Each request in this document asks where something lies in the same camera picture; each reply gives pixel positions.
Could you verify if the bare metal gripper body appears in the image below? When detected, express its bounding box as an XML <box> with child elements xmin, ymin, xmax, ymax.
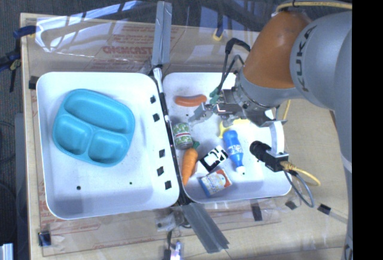
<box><xmin>212</xmin><ymin>87</ymin><xmax>278</xmax><ymax>127</ymax></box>

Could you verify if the white plastic tray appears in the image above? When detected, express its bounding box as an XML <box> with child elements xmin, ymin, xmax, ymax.
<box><xmin>161</xmin><ymin>72</ymin><xmax>293</xmax><ymax>204</ymax></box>
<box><xmin>35</xmin><ymin>71</ymin><xmax>181</xmax><ymax>220</ymax></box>

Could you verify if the orange toy sausage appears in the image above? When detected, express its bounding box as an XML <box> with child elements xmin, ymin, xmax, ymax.
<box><xmin>174</xmin><ymin>94</ymin><xmax>208</xmax><ymax>108</ymax></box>

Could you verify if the green small can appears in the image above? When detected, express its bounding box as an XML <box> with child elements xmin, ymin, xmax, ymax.
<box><xmin>171</xmin><ymin>122</ymin><xmax>194</xmax><ymax>150</ymax></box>

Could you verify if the white, blue and orange carton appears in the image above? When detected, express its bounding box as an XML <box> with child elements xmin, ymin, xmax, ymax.
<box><xmin>197</xmin><ymin>168</ymin><xmax>233</xmax><ymax>198</ymax></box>

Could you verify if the black and white carton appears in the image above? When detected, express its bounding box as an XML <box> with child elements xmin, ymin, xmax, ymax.
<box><xmin>199</xmin><ymin>145</ymin><xmax>229</xmax><ymax>173</ymax></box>

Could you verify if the blue divided plate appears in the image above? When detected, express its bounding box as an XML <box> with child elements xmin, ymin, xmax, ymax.
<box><xmin>52</xmin><ymin>88</ymin><xmax>136</xmax><ymax>168</ymax></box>

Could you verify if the brown cardboard board, red print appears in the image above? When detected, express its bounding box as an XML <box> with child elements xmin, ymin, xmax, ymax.
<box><xmin>26</xmin><ymin>23</ymin><xmax>284</xmax><ymax>257</ymax></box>

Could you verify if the yellow banana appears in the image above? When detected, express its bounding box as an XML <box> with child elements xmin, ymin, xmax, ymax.
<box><xmin>218</xmin><ymin>117</ymin><xmax>251</xmax><ymax>140</ymax></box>

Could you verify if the orange toy carrot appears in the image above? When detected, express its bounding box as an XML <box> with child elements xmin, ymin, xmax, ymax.
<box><xmin>180</xmin><ymin>141</ymin><xmax>201</xmax><ymax>188</ymax></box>

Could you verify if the black cylinder on white bracket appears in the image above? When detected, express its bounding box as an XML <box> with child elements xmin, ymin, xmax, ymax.
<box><xmin>249</xmin><ymin>119</ymin><xmax>290</xmax><ymax>173</ymax></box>

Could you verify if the blue plastic bottle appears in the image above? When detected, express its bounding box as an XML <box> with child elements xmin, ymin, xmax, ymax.
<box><xmin>222</xmin><ymin>129</ymin><xmax>247</xmax><ymax>176</ymax></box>

